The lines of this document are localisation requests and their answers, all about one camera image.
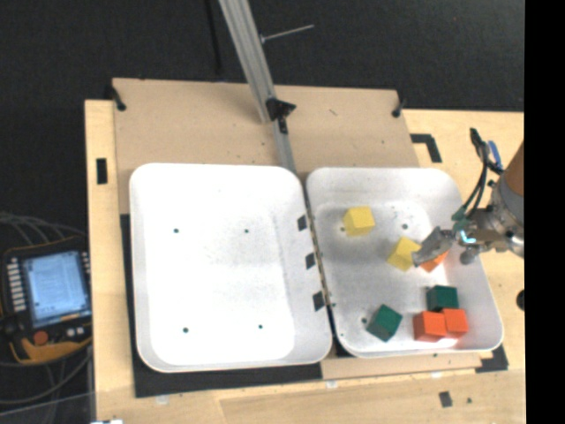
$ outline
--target black floor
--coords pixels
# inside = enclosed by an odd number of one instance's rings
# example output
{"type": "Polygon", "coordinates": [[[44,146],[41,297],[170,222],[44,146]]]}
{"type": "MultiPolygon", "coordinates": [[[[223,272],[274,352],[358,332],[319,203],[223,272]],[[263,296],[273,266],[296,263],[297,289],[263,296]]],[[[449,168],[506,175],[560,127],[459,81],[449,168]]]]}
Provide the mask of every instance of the black floor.
{"type": "MultiPolygon", "coordinates": [[[[393,88],[408,108],[524,111],[525,0],[249,1],[264,35],[314,24],[266,43],[275,84],[393,88]]],[[[83,106],[112,78],[244,81],[210,2],[215,29],[206,0],[0,0],[0,211],[87,230],[83,106]]],[[[45,382],[19,371],[0,367],[0,398],[45,382]]]]}

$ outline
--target block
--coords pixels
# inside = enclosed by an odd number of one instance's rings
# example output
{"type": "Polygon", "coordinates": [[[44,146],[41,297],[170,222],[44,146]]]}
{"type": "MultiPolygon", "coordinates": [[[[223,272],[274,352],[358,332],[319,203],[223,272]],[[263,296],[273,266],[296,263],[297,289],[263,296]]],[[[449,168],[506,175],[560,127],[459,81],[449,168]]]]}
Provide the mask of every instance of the block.
{"type": "Polygon", "coordinates": [[[424,269],[428,273],[432,273],[432,271],[439,266],[443,260],[448,257],[449,250],[440,254],[438,257],[431,259],[430,261],[422,262],[420,267],[424,269]]]}
{"type": "Polygon", "coordinates": [[[465,313],[464,309],[444,307],[441,313],[445,317],[445,326],[448,331],[447,337],[459,338],[469,331],[467,313],[465,313]]]}
{"type": "Polygon", "coordinates": [[[412,317],[414,339],[428,343],[438,342],[448,334],[445,315],[434,311],[422,311],[412,317]]]}
{"type": "Polygon", "coordinates": [[[377,338],[387,342],[395,335],[402,315],[387,305],[381,305],[366,327],[366,330],[377,338]]]}
{"type": "Polygon", "coordinates": [[[444,307],[459,308],[457,288],[451,286],[435,285],[426,292],[428,311],[441,311],[444,307]]]}
{"type": "Polygon", "coordinates": [[[387,258],[387,262],[402,271],[406,271],[414,265],[414,261],[412,260],[412,252],[415,252],[419,249],[419,244],[405,236],[402,236],[400,237],[398,242],[396,242],[392,253],[387,258]]]}
{"type": "Polygon", "coordinates": [[[365,236],[374,228],[373,212],[369,206],[349,208],[343,216],[343,226],[348,236],[365,236]]]}

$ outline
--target red emergency stop button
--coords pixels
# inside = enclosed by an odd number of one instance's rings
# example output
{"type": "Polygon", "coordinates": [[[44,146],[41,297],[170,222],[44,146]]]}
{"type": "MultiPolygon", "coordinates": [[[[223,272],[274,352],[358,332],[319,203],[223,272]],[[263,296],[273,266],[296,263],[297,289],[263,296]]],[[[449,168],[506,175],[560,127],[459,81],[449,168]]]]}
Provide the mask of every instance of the red emergency stop button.
{"type": "Polygon", "coordinates": [[[49,335],[47,331],[40,329],[34,333],[34,343],[35,345],[45,345],[49,341],[49,335]]]}

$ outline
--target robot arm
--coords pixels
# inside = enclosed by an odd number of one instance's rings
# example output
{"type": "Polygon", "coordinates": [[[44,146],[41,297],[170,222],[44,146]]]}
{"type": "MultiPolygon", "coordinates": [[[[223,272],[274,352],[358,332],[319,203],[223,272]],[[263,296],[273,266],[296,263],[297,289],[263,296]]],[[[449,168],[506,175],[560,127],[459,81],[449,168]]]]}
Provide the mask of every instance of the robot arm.
{"type": "Polygon", "coordinates": [[[453,214],[455,222],[450,230],[436,227],[424,240],[422,247],[412,254],[414,264],[435,259],[449,250],[454,243],[465,247],[461,262],[468,264],[477,255],[489,250],[511,251],[524,257],[524,142],[516,151],[508,168],[490,160],[495,146],[485,143],[475,129],[471,141],[483,163],[483,169],[470,198],[453,214]],[[486,183],[491,170],[499,175],[496,182],[486,183]],[[485,208],[478,205],[487,186],[492,187],[490,201],[485,208]]]}

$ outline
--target orange handheld device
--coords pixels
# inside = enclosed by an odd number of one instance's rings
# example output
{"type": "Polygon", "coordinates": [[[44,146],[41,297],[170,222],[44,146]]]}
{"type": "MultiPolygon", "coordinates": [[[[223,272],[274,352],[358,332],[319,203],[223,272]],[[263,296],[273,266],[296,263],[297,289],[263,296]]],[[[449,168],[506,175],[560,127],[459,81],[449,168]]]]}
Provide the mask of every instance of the orange handheld device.
{"type": "Polygon", "coordinates": [[[90,263],[82,237],[4,253],[0,316],[15,359],[56,360],[92,340],[90,263]]]}

